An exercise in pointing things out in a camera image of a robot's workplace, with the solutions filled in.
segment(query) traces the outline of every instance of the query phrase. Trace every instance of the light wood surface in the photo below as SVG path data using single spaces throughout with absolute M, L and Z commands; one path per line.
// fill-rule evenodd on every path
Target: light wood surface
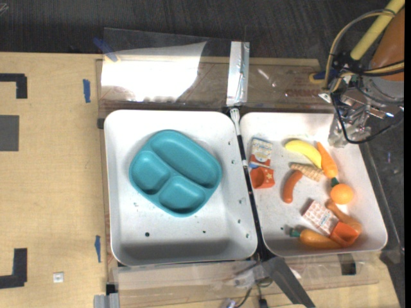
M 28 281 L 0 289 L 0 307 L 92 307 L 94 295 L 105 293 L 97 60 L 101 55 L 0 53 L 0 73 L 28 77 L 28 99 L 15 98 L 14 83 L 0 83 L 0 115 L 20 116 L 19 151 L 0 152 L 0 275 L 12 273 L 14 248 L 28 249 Z M 91 82 L 91 103 L 85 102 L 83 79 Z M 53 283 L 60 271 L 64 282 Z M 387 267 L 377 260 L 376 271 L 376 284 L 308 294 L 317 307 L 399 307 Z M 290 306 L 283 294 L 267 300 L 270 307 L 302 307 Z M 243 307 L 258 307 L 256 297 Z

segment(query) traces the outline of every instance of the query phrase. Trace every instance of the toy orange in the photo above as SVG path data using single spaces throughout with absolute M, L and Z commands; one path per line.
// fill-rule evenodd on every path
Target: toy orange
M 329 195 L 336 204 L 347 204 L 353 199 L 354 191 L 347 184 L 340 184 L 336 181 Z

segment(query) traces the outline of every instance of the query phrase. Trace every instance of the gray square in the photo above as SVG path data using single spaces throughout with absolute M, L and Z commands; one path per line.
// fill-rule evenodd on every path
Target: gray square
M 19 150 L 19 116 L 0 115 L 0 151 Z

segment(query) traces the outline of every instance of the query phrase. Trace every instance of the yellow banana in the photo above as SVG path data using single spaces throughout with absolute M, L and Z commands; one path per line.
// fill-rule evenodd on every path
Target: yellow banana
M 285 144 L 285 148 L 289 151 L 294 151 L 305 155 L 315 164 L 317 168 L 321 169 L 321 154 L 313 145 L 299 139 L 294 139 L 287 142 Z

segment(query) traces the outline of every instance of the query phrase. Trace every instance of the teal divided plate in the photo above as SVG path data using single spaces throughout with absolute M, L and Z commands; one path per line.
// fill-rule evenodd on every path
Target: teal divided plate
M 133 158 L 134 188 L 160 209 L 178 217 L 200 210 L 221 182 L 220 163 L 175 130 L 153 135 Z

